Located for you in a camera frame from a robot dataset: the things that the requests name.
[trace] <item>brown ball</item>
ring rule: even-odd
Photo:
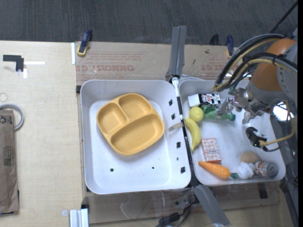
[[[260,161],[260,160],[261,160],[260,157],[252,151],[245,151],[240,157],[240,161],[246,162],[246,163],[255,164],[257,161]]]

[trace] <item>banana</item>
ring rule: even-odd
[[[201,143],[201,131],[195,121],[190,118],[185,118],[185,125],[188,127],[191,134],[191,147],[193,151]]]

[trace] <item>carrot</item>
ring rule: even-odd
[[[236,179],[238,177],[237,173],[231,173],[227,167],[216,163],[199,161],[198,164],[204,169],[206,169],[207,171],[224,179],[228,178],[229,176],[231,176],[233,179]]]

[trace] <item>white tray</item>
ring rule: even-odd
[[[242,81],[241,83],[239,83],[239,87],[245,88],[246,84],[247,81]],[[214,81],[201,80],[188,80],[180,83],[179,93],[181,97],[184,117],[188,117],[189,114],[189,105],[187,97],[197,93],[212,93],[211,88],[213,85]],[[219,96],[221,102],[223,102],[227,97],[232,97],[231,95],[227,94],[227,90],[219,93]],[[245,151],[253,151],[260,156],[261,160],[276,163],[279,168],[278,175],[272,179],[260,176],[253,176],[251,179],[248,180],[233,180],[231,177],[228,180],[221,180],[198,165],[198,161],[204,161],[202,147],[198,147],[193,151],[192,159],[195,175],[199,182],[209,186],[216,186],[281,180],[285,176],[286,170],[280,150],[273,152],[265,152],[260,148],[254,147],[250,144],[250,141],[245,134],[245,130],[248,127],[252,126],[258,130],[258,134],[264,134],[268,138],[268,141],[275,140],[276,137],[269,120],[269,115],[264,114],[262,117],[257,116],[255,119],[252,119],[248,124],[242,124],[244,110],[242,110],[241,112],[236,112],[236,110],[234,109],[232,113],[236,115],[236,120],[233,122],[229,120],[215,121],[209,119],[202,120],[198,123],[203,139],[217,139],[222,159],[221,165],[229,168],[231,172],[236,172],[237,167],[240,164],[241,154]],[[187,135],[189,142],[191,142],[190,132],[187,131]],[[274,149],[277,147],[278,144],[275,143],[269,145],[267,148]]]
[[[101,106],[126,93],[144,96],[165,127],[163,136],[154,145],[132,156],[115,152],[96,122]],[[85,181],[92,192],[178,190],[188,186],[191,173],[182,128],[168,131],[180,122],[175,89],[170,83],[163,80],[90,80],[82,85],[80,95]]]

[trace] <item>gray floor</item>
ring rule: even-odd
[[[0,0],[0,40],[74,42],[85,29],[93,41],[171,43],[172,28],[187,26],[186,44],[235,46],[268,33],[297,0]],[[296,7],[276,30],[291,36]]]

